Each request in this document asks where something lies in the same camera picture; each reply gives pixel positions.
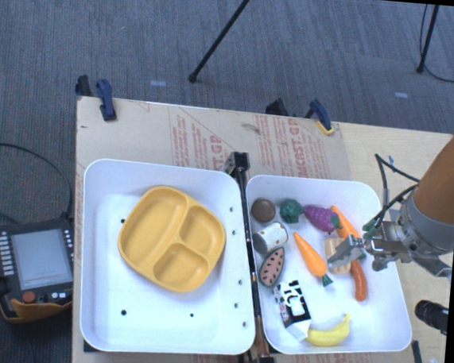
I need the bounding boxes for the brown round biscuit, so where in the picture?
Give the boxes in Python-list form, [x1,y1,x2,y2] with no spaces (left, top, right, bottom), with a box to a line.
[249,197,279,226]

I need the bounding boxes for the brown cardboard board red print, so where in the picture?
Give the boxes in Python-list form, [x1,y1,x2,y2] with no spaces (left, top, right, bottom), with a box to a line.
[52,94,425,363]

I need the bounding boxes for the black and white carton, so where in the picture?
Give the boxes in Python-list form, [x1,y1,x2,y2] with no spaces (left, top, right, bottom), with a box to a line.
[268,277,316,342]

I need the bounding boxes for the white plastic tray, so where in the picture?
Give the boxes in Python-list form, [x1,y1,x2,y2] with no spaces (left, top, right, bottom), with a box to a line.
[66,156,273,363]
[229,170,428,363]

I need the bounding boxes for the small white can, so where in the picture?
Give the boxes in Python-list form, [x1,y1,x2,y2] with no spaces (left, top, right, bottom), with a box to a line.
[250,218,291,258]

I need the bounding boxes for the yellow banana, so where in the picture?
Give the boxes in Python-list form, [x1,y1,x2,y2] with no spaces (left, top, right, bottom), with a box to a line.
[305,309,353,350]

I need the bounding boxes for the green broccoli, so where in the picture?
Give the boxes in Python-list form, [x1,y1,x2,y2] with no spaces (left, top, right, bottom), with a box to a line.
[277,197,306,226]

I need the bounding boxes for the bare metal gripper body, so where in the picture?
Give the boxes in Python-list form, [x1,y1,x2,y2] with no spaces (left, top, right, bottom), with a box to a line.
[362,217,422,266]

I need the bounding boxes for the watermelon slice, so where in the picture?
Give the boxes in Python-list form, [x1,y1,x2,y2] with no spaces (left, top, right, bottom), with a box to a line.
[257,244,288,290]

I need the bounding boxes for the yellow divided plate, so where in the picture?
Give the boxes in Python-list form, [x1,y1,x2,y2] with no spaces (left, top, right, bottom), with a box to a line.
[112,181,231,297]

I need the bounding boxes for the thin black and white rod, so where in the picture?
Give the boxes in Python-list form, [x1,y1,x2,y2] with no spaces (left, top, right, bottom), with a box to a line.
[216,165,289,358]

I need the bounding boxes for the purple grapes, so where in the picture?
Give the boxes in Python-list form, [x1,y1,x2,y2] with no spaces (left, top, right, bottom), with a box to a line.
[301,203,346,237]

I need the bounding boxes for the black cylinder on white bracket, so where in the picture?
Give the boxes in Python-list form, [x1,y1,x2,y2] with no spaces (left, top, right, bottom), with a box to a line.
[407,253,454,337]

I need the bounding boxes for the orange sausage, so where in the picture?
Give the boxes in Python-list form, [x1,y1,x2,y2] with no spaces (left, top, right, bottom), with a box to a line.
[346,257,372,303]

